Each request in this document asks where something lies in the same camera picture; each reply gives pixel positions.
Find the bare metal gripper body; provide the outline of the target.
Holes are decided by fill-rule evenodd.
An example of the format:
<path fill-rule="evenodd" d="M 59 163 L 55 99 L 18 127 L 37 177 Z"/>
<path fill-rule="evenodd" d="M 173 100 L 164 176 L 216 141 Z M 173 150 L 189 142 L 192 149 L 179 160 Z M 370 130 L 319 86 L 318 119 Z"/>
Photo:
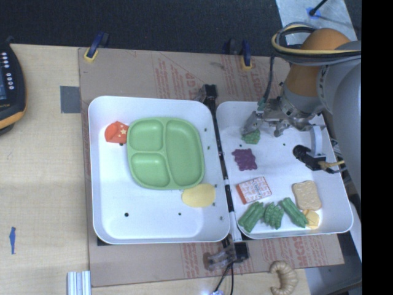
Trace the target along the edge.
<path fill-rule="evenodd" d="M 310 121 L 320 113 L 320 102 L 317 98 L 294 98 L 286 96 L 264 99 L 259 101 L 262 120 L 270 126 L 279 122 L 287 122 L 298 131 L 310 131 L 313 124 Z"/>

